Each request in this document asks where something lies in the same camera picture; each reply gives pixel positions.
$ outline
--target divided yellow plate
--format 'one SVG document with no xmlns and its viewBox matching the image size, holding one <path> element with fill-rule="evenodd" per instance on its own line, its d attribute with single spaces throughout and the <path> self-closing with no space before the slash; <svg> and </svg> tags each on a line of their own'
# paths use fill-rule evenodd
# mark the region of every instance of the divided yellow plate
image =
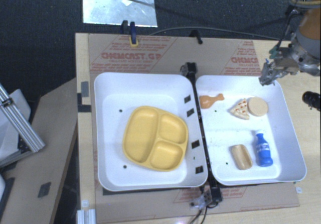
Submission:
<svg viewBox="0 0 321 224">
<path fill-rule="evenodd" d="M 181 164 L 187 141 L 188 129 L 181 118 L 159 108 L 141 106 L 129 117 L 122 149 L 136 164 L 171 171 Z"/>
</svg>

